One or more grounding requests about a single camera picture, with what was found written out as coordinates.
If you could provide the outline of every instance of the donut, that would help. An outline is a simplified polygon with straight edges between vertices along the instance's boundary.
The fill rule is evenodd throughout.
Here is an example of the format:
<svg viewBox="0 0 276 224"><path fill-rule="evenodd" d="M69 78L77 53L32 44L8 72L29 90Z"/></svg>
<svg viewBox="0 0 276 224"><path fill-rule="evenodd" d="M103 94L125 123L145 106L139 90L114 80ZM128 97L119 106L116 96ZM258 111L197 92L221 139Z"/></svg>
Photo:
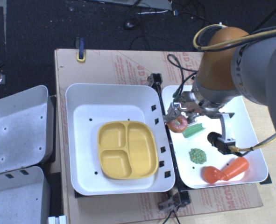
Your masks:
<svg viewBox="0 0 276 224"><path fill-rule="evenodd" d="M177 119L171 120L167 124L168 128L175 133L182 133L188 126L185 116L180 115Z"/></svg>

